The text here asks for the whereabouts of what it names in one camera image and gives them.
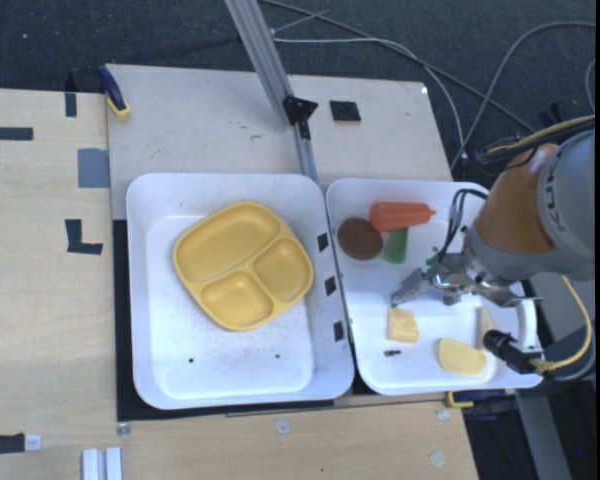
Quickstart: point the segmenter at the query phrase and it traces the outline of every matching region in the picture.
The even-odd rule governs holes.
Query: yellow divided plate
[[[313,284],[313,264],[293,231],[255,201],[201,220],[176,242],[173,262],[200,307],[233,331],[254,329],[293,306]]]

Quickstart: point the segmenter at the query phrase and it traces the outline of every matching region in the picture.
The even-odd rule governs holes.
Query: black clamp
[[[307,101],[295,96],[288,96],[282,102],[289,123],[297,124],[300,130],[300,137],[311,139],[309,133],[309,118],[313,114],[318,104],[313,101]]]
[[[502,359],[509,368],[520,374],[538,373],[531,359],[540,359],[540,351],[522,351],[511,334],[505,334],[496,329],[488,331],[482,342],[485,348],[498,359]]]
[[[131,107],[127,103],[127,100],[122,96],[122,91],[118,84],[113,78],[111,72],[106,66],[98,67],[98,76],[102,81],[105,94],[107,96],[107,105],[116,117],[127,117],[131,112]]]

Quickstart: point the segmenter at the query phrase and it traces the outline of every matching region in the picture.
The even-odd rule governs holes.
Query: yellow cable
[[[540,131],[537,131],[537,132],[525,137],[524,139],[519,140],[518,142],[516,142],[514,144],[507,144],[506,146],[494,146],[487,150],[487,154],[492,154],[497,151],[501,151],[503,149],[511,149],[513,147],[524,146],[525,144],[533,142],[534,140],[541,139],[542,137],[545,137],[545,136],[549,135],[550,133],[559,132],[561,130],[564,130],[565,128],[569,128],[570,126],[575,126],[580,123],[586,123],[587,121],[590,121],[591,119],[595,119],[595,117],[596,116],[594,114],[594,115],[590,115],[590,116],[576,117],[575,119],[570,119],[568,121],[562,121],[561,123],[557,123],[557,124],[554,124],[553,126],[549,126],[548,128],[544,128]]]
[[[578,350],[574,355],[572,355],[571,357],[569,357],[567,359],[563,359],[561,361],[545,361],[543,359],[531,359],[529,362],[533,366],[535,366],[537,373],[543,373],[543,372],[550,371],[550,370],[556,370],[557,368],[562,368],[563,366],[567,366],[567,365],[575,363],[578,359],[580,359],[584,355],[584,353],[589,348],[589,345],[591,344],[591,319],[589,318],[589,313],[587,312],[587,308],[582,303],[582,300],[580,299],[580,297],[574,290],[573,285],[571,284],[569,279],[567,279],[566,276],[560,276],[560,278],[562,279],[562,282],[564,283],[564,285],[567,287],[567,290],[569,290],[569,293],[571,294],[573,299],[576,301],[576,304],[578,305],[578,309],[580,309],[580,311],[582,312],[582,316],[584,317],[584,320],[585,320],[586,335],[585,335],[584,343],[580,347],[580,350]]]

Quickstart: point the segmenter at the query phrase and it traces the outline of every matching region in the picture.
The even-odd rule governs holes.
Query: yellow potato
[[[487,365],[483,352],[453,338],[440,340],[438,359],[445,370],[457,375],[479,375]]]

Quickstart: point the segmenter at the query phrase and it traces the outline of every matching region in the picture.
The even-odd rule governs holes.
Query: gray tape
[[[76,117],[78,115],[78,102],[74,92],[64,93],[64,114],[67,117]]]
[[[109,187],[109,153],[97,148],[78,150],[78,186]]]

